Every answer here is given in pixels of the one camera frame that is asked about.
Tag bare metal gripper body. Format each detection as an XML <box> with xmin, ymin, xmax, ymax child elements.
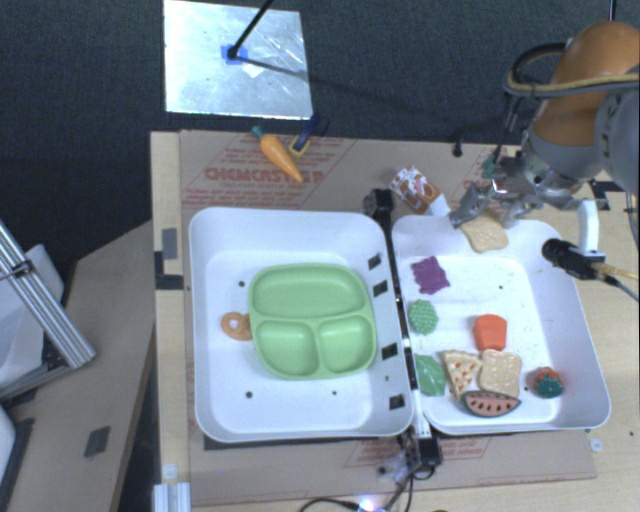
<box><xmin>491</xmin><ymin>158</ymin><xmax>585</xmax><ymax>208</ymax></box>

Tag tan bread slice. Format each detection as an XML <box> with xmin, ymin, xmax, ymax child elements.
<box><xmin>459</xmin><ymin>212</ymin><xmax>509</xmax><ymax>254</ymax></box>
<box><xmin>478</xmin><ymin>348</ymin><xmax>523</xmax><ymax>399</ymax></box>

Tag white and orange carton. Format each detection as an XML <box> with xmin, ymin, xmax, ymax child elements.
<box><xmin>389</xmin><ymin>164</ymin><xmax>451</xmax><ymax>217</ymax></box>

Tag purple grapes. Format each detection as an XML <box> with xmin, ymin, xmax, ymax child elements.
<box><xmin>410</xmin><ymin>256</ymin><xmax>450</xmax><ymax>295</ymax></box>

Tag white plastic tray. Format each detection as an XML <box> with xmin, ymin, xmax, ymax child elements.
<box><xmin>188</xmin><ymin>206</ymin><xmax>415</xmax><ymax>444</ymax></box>
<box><xmin>391</xmin><ymin>214</ymin><xmax>612</xmax><ymax>435</ymax></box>

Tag thin black and white rod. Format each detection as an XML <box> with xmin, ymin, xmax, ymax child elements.
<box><xmin>380</xmin><ymin>209</ymin><xmax>432</xmax><ymax>442</ymax></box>

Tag green round dotted toy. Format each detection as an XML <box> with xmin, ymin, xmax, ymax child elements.
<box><xmin>406</xmin><ymin>298</ymin><xmax>440</xmax><ymax>336</ymax></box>

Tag orange block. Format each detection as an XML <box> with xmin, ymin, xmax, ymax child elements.
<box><xmin>472</xmin><ymin>313</ymin><xmax>508</xmax><ymax>352</ymax></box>

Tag brown cardboard board red print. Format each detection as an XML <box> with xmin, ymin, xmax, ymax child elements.
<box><xmin>178</xmin><ymin>128</ymin><xmax>599</xmax><ymax>509</ymax></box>

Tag pizza slice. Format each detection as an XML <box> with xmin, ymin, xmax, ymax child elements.
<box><xmin>439</xmin><ymin>348</ymin><xmax>484</xmax><ymax>403</ymax></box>

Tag red strawberry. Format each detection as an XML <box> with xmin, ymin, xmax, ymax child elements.
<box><xmin>530</xmin><ymin>366</ymin><xmax>565</xmax><ymax>399</ymax></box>

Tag green lettuce leaf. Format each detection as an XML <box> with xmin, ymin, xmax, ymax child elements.
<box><xmin>413</xmin><ymin>353</ymin><xmax>448</xmax><ymax>397</ymax></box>

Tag watermelon slice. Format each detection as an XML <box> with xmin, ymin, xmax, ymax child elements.
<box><xmin>459</xmin><ymin>390</ymin><xmax>522</xmax><ymax>419</ymax></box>

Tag orange carrot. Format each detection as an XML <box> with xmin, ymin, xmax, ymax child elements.
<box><xmin>250</xmin><ymin>124</ymin><xmax>305</xmax><ymax>184</ymax></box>

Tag green divided plate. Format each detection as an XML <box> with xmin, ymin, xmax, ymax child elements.
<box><xmin>247</xmin><ymin>263</ymin><xmax>379</xmax><ymax>381</ymax></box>

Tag orange pretzel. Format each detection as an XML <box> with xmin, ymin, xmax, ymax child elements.
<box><xmin>220</xmin><ymin>311</ymin><xmax>254</xmax><ymax>342</ymax></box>

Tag black cylinder on white bracket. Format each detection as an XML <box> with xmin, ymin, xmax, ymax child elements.
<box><xmin>542</xmin><ymin>199</ymin><xmax>609</xmax><ymax>280</ymax></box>

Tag black block with wires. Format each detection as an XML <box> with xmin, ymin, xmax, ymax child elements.
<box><xmin>363</xmin><ymin>188</ymin><xmax>396</xmax><ymax>219</ymax></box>
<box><xmin>398</xmin><ymin>434</ymin><xmax>444</xmax><ymax>477</ymax></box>

